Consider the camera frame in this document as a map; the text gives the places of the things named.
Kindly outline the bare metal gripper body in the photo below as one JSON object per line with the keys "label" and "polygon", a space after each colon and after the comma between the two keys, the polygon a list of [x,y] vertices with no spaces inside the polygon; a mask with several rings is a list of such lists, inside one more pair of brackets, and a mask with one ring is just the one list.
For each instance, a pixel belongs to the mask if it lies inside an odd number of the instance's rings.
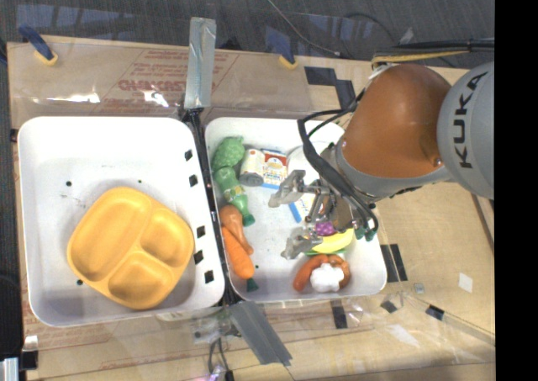
{"label": "bare metal gripper body", "polygon": [[314,195],[305,219],[308,226],[330,222],[338,232],[356,228],[351,206],[336,191],[324,185],[307,185],[303,187],[303,192]]}

